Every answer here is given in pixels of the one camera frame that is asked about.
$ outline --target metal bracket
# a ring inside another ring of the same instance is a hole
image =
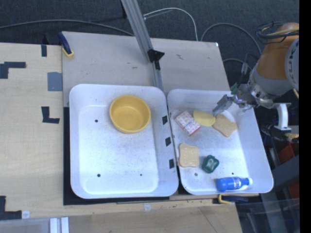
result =
[[[155,63],[155,68],[157,70],[161,70],[159,60],[163,57],[163,55],[164,55],[163,52],[159,52],[159,51],[156,51],[154,49],[148,50],[149,60],[150,60],[150,62]]]
[[[233,103],[232,97],[228,97],[227,95],[223,95],[223,97],[217,102],[217,106],[213,109],[214,117],[228,109]]]
[[[50,233],[69,233],[69,218],[50,218]]]
[[[290,106],[290,103],[277,103],[276,109],[278,114],[278,125],[275,126],[281,131],[290,132],[291,128],[288,127],[288,111],[287,107]]]

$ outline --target black tape mark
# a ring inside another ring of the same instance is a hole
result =
[[[166,123],[167,123],[167,121],[168,121],[168,120],[167,120],[167,116],[162,117],[162,122],[163,122],[163,125],[164,125],[164,124],[166,124]]]
[[[0,64],[0,79],[7,79],[9,77],[9,68],[5,64]]]
[[[26,68],[26,62],[4,62],[4,64],[0,64],[0,79],[9,78],[9,68]]]
[[[170,169],[175,166],[174,159],[170,159]]]
[[[167,137],[167,138],[165,139],[165,144],[166,144],[166,146],[168,146],[169,144],[171,144],[171,138],[170,138],[170,137]]]
[[[0,196],[0,220],[21,219],[21,211],[6,212],[5,196]]]
[[[46,45],[41,45],[41,56],[47,57],[48,56],[48,50]]]
[[[42,122],[59,123],[59,118],[50,118],[50,108],[48,106],[42,106],[41,110],[43,115]]]
[[[26,62],[7,62],[5,61],[4,64],[9,68],[26,68]]]

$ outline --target metal pole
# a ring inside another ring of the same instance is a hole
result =
[[[158,63],[150,60],[148,51],[153,50],[153,46],[143,20],[137,0],[121,0],[132,30],[138,42],[139,48],[146,62],[152,62],[155,86],[163,90],[162,78]]]

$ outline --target white tray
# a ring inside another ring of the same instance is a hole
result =
[[[111,102],[125,94],[149,105],[151,121],[141,132],[119,132]],[[70,181],[84,199],[166,197],[178,187],[167,102],[152,86],[79,84],[69,95]]]
[[[227,138],[213,127],[202,126],[192,136],[175,122],[174,118],[187,110],[201,110],[212,114],[220,98],[230,92],[176,89],[168,94],[175,153],[179,158],[179,144],[187,143],[199,148],[199,167],[179,167],[180,179],[184,188],[194,195],[220,194],[215,179],[224,177],[250,177],[251,186],[225,193],[266,193],[273,187],[273,177],[262,144],[256,117],[253,110],[239,116],[239,107],[233,104],[223,114],[238,125],[238,129]],[[220,161],[218,167],[208,174],[202,169],[204,158],[215,156]]]

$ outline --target green object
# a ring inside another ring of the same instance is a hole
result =
[[[238,83],[235,83],[233,86],[231,86],[230,90],[232,95],[236,95],[238,92]]]
[[[216,167],[219,165],[219,160],[217,160],[214,156],[209,155],[207,156],[202,164],[202,168],[207,173],[212,173]]]

